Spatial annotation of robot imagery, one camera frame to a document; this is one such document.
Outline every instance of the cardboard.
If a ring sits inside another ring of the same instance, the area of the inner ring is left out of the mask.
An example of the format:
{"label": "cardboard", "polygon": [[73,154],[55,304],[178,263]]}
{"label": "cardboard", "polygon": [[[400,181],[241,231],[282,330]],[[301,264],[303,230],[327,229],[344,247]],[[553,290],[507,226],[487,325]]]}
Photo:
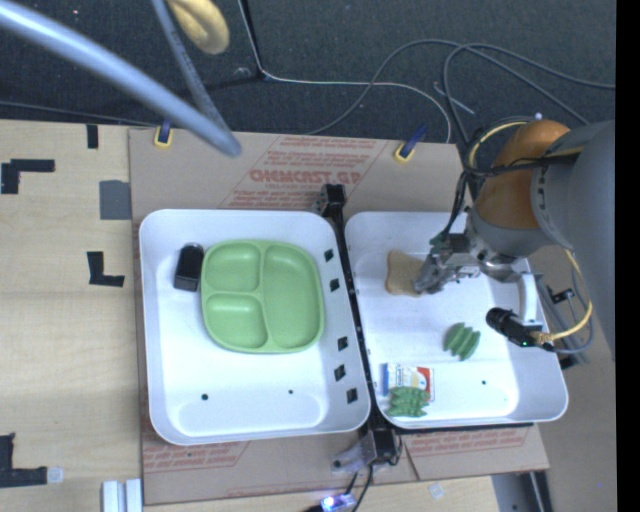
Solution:
{"label": "cardboard", "polygon": [[[399,141],[238,133],[243,153],[229,158],[182,130],[166,150],[153,145],[153,135],[129,130],[145,504],[344,489],[351,475],[332,472],[331,461],[357,442],[357,432],[197,447],[172,446],[155,434],[146,403],[138,228],[163,208],[318,211],[324,183],[345,185],[347,218],[366,210],[449,211],[461,172],[455,146],[421,143],[399,164]],[[378,472],[375,485],[548,467],[536,426],[403,438],[399,464]]]}

